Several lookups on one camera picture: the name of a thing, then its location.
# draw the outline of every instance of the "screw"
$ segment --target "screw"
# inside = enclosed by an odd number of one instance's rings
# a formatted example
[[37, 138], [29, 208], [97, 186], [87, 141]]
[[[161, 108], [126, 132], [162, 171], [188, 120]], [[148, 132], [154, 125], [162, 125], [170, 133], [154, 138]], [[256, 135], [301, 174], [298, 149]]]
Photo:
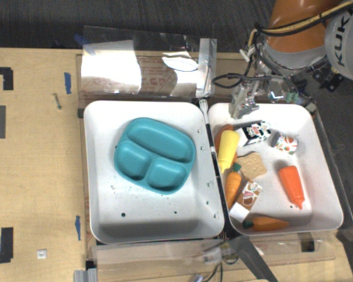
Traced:
[[56, 93], [52, 94], [55, 98], [56, 105], [58, 106], [58, 109], [61, 110], [61, 105], [59, 103], [58, 95]]

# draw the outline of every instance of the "yellow bottle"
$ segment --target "yellow bottle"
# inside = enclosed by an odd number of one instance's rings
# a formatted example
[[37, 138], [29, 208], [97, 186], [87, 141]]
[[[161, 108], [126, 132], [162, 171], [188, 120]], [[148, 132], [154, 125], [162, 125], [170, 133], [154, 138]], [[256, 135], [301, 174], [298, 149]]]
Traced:
[[218, 150], [218, 167], [221, 173], [230, 168], [234, 153], [237, 151], [239, 134], [233, 130], [225, 130], [222, 133]]

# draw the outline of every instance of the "teal divided plate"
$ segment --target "teal divided plate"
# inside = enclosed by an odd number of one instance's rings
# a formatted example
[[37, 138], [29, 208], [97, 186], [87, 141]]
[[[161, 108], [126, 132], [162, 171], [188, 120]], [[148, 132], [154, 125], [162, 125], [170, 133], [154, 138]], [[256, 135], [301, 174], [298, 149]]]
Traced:
[[132, 120], [116, 147], [114, 164], [128, 181], [161, 194], [186, 182], [195, 161], [195, 145], [180, 130], [151, 118]]

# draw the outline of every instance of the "dark floor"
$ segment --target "dark floor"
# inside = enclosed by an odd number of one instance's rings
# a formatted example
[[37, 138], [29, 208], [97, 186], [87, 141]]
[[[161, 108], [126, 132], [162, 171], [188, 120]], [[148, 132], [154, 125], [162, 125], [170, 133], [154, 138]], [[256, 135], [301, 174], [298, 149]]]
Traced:
[[[84, 25], [179, 33], [218, 39], [238, 52], [275, 0], [0, 0], [0, 47], [80, 48]], [[321, 91], [318, 109], [353, 215], [353, 81]], [[342, 237], [353, 269], [353, 241]]]

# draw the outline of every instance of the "black corner marker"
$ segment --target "black corner marker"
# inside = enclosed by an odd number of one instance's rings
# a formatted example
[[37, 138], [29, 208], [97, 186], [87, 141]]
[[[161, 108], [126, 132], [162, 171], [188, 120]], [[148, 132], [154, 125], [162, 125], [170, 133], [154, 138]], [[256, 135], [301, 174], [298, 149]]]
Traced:
[[13, 70], [10, 67], [0, 67], [0, 75], [2, 75], [2, 89], [13, 90]]
[[9, 263], [13, 258], [13, 228], [1, 228], [0, 263]]

